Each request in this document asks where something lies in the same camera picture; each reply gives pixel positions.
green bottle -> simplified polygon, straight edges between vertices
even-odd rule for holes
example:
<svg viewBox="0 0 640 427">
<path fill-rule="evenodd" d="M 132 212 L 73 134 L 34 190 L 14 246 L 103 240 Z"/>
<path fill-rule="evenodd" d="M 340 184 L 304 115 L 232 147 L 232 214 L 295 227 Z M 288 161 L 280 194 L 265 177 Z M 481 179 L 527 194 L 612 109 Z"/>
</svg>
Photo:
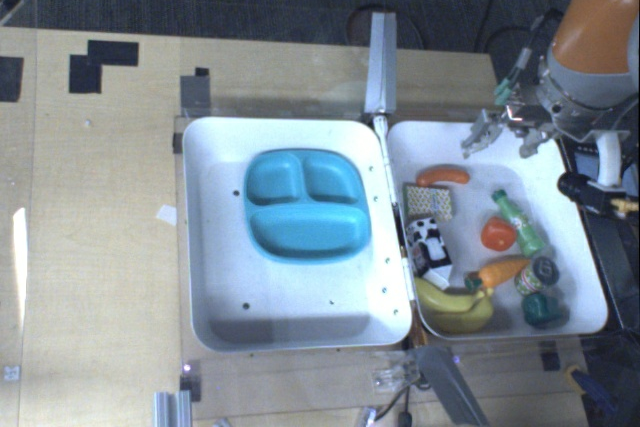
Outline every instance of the green bottle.
<svg viewBox="0 0 640 427">
<path fill-rule="evenodd" d="M 546 246 L 533 226 L 529 224 L 527 216 L 509 200 L 505 191 L 500 189 L 494 192 L 491 199 L 500 207 L 502 217 L 516 229 L 518 244 L 524 256 L 529 258 Z"/>
</svg>

can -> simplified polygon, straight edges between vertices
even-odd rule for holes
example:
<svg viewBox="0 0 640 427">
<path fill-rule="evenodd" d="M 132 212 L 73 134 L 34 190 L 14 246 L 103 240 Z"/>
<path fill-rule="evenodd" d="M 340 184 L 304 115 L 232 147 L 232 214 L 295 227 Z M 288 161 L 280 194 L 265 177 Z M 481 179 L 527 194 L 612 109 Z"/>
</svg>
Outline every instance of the can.
<svg viewBox="0 0 640 427">
<path fill-rule="evenodd" d="M 558 282 L 560 272 L 551 258 L 538 256 L 534 258 L 516 277 L 513 279 L 516 290 L 520 294 L 527 296 L 549 288 Z"/>
</svg>

red tomato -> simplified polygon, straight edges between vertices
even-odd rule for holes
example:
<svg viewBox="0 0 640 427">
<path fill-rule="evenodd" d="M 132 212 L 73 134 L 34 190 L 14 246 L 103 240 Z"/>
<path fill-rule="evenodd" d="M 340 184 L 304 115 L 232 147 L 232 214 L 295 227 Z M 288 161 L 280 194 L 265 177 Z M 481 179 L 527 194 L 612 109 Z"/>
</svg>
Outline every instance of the red tomato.
<svg viewBox="0 0 640 427">
<path fill-rule="evenodd" d="M 513 226 L 499 217 L 492 217 L 482 228 L 480 241 L 494 251 L 505 251 L 513 246 L 517 233 Z"/>
</svg>

